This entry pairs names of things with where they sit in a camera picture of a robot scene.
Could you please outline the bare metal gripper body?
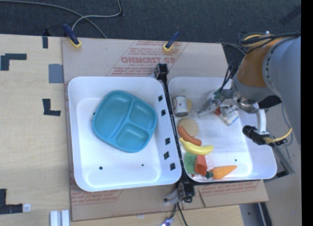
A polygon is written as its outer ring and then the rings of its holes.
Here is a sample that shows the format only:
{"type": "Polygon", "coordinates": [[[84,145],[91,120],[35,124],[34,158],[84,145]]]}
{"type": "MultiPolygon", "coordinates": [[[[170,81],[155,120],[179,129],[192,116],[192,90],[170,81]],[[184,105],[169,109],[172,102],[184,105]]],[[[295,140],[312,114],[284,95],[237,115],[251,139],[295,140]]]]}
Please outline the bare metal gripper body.
{"type": "Polygon", "coordinates": [[[223,89],[216,91],[216,102],[220,107],[235,107],[246,113],[256,113],[259,105],[240,94],[236,89],[223,89]]]}

